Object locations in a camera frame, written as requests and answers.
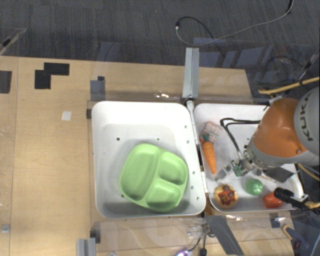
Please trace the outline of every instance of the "green ball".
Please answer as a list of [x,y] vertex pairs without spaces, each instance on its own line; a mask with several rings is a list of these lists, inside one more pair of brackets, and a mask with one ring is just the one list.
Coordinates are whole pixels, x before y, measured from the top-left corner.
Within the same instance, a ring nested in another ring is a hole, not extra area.
[[256,178],[250,178],[245,183],[245,191],[253,196],[258,196],[264,190],[262,182]]

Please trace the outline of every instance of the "black square marker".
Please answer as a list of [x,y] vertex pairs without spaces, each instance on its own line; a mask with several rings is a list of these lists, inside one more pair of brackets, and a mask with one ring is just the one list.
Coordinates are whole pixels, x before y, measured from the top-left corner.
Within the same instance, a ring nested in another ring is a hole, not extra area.
[[0,94],[8,94],[11,88],[11,71],[0,71]]
[[45,75],[59,75],[59,76],[69,76],[70,64],[64,63],[44,63],[44,73]]
[[34,74],[34,89],[51,89],[51,76],[44,70],[36,70]]

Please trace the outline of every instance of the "carrot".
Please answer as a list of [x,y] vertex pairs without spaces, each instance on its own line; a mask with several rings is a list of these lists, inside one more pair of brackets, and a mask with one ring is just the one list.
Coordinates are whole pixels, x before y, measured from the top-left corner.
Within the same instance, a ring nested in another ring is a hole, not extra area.
[[210,141],[205,141],[202,145],[203,153],[213,174],[216,174],[216,157],[214,145]]

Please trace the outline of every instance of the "gray carpet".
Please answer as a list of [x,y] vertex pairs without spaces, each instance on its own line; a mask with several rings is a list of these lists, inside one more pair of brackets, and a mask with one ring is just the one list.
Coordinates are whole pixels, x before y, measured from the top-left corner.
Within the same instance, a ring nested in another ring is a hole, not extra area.
[[[197,18],[219,38],[273,20],[288,4],[289,0],[0,0],[0,40],[14,28],[26,28],[19,49],[11,49],[11,54],[184,65],[187,45],[175,31],[179,18]],[[291,81],[315,52],[319,13],[319,0],[295,0],[283,19],[201,46],[200,66],[245,69],[252,95],[259,98],[259,88]],[[179,35],[187,42],[210,40],[192,19],[179,25]],[[316,61],[305,78],[318,75]]]

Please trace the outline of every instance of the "metal bracket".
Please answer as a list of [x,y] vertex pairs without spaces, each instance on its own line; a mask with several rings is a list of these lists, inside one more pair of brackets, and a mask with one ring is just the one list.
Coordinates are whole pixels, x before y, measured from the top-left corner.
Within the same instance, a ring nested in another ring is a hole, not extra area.
[[269,218],[270,218],[270,222],[271,222],[271,227],[273,229],[280,228],[279,215],[277,212],[270,213]]
[[9,37],[7,37],[2,43],[0,43],[0,56],[10,48],[15,41],[18,40],[19,36],[26,32],[26,28],[16,28]]
[[207,185],[206,172],[205,171],[201,172],[201,177],[202,177],[204,193],[208,193],[209,191],[208,191],[208,185]]
[[96,238],[88,240],[78,239],[76,242],[76,256],[96,256]]
[[2,225],[1,226],[1,233],[10,233],[10,225]]
[[274,97],[274,98],[271,98],[271,99],[269,99],[269,104],[270,104],[270,106],[274,103],[274,102],[276,102],[276,101],[278,101],[278,100],[281,100],[283,97],[281,96],[281,95],[279,95],[279,96],[277,96],[277,97]]
[[90,230],[90,238],[95,238],[95,243],[100,244],[100,241],[101,241],[100,229],[96,229],[94,226]]
[[227,255],[245,255],[224,216],[211,215],[206,217],[206,220],[210,227],[210,233],[215,234]]
[[199,87],[199,48],[186,48],[182,98],[195,99]]
[[297,196],[291,196],[291,198],[293,199],[293,200],[296,200],[296,201],[298,201],[298,202],[300,202],[300,203],[302,203],[304,200],[306,200],[307,198],[309,197],[309,195],[308,194],[303,194],[302,195],[302,197],[297,197]]

